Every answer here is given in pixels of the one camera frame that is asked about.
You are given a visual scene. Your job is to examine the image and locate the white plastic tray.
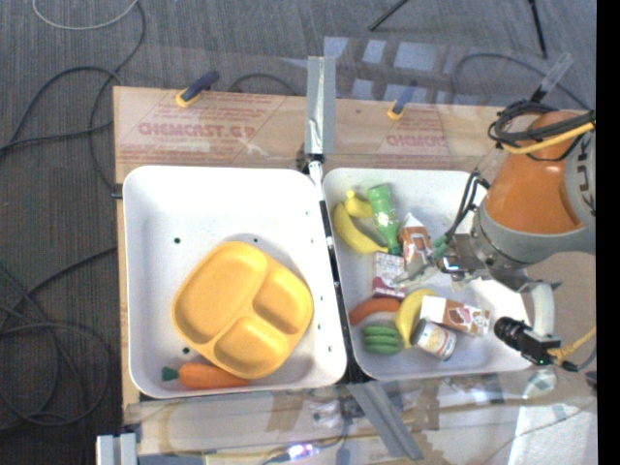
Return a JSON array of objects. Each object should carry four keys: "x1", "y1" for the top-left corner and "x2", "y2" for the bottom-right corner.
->
[
  {"x1": 121, "y1": 164, "x2": 349, "y2": 400},
  {"x1": 321, "y1": 167, "x2": 535, "y2": 383}
]

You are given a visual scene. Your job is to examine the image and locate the white and orange can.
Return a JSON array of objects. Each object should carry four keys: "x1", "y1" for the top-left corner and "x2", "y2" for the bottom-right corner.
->
[{"x1": 410, "y1": 318, "x2": 458, "y2": 362}]

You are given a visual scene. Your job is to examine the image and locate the black cylinder on white bracket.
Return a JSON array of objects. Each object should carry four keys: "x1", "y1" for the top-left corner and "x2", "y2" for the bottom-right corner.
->
[{"x1": 493, "y1": 281, "x2": 563, "y2": 365}]

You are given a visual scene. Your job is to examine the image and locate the pink and white carton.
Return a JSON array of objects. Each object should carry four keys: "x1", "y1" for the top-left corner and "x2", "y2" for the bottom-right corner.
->
[{"x1": 371, "y1": 250, "x2": 408, "y2": 300}]

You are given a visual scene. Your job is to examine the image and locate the green bottle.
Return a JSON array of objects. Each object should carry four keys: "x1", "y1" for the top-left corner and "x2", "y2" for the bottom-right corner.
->
[{"x1": 365, "y1": 182, "x2": 404, "y2": 257}]

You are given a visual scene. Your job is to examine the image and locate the long yellow banana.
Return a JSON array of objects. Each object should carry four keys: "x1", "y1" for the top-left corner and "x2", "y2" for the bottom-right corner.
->
[{"x1": 331, "y1": 201, "x2": 389, "y2": 256}]

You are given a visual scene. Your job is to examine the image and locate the yellow divided plate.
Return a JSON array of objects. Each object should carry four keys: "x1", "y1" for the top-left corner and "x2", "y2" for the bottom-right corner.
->
[{"x1": 170, "y1": 240, "x2": 316, "y2": 381}]

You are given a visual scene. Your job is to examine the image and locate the orange carrot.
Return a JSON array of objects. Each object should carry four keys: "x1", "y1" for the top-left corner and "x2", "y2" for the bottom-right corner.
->
[{"x1": 160, "y1": 361, "x2": 252, "y2": 391}]

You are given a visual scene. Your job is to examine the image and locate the orange sausage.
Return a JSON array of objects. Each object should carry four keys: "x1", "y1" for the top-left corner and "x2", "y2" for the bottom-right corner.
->
[{"x1": 348, "y1": 296, "x2": 402, "y2": 327}]

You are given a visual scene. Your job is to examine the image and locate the thin black and white rod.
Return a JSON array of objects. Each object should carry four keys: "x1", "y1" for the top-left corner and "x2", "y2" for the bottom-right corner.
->
[{"x1": 307, "y1": 159, "x2": 357, "y2": 383}]

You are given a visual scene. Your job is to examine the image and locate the brown cardboard board red print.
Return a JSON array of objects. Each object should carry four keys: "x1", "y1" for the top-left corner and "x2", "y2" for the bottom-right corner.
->
[{"x1": 111, "y1": 84, "x2": 598, "y2": 455}]

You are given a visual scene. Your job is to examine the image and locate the green pea pods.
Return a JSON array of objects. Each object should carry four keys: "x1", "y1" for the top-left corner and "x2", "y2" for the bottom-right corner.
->
[{"x1": 361, "y1": 324, "x2": 405, "y2": 357}]

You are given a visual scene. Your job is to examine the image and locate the orange and white carton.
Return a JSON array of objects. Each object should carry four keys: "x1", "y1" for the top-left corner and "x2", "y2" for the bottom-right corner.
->
[{"x1": 397, "y1": 211, "x2": 435, "y2": 266}]

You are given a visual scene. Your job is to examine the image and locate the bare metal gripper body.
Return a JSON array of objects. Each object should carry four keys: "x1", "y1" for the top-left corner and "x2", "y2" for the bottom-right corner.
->
[{"x1": 437, "y1": 232, "x2": 487, "y2": 285}]

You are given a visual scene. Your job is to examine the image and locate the brown and white carton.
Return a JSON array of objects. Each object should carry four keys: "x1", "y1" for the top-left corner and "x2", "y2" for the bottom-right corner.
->
[{"x1": 418, "y1": 294, "x2": 492, "y2": 338}]

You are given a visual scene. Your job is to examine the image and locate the short yellow banana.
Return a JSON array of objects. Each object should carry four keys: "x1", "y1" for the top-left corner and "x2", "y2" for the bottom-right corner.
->
[{"x1": 344, "y1": 189, "x2": 375, "y2": 220}]

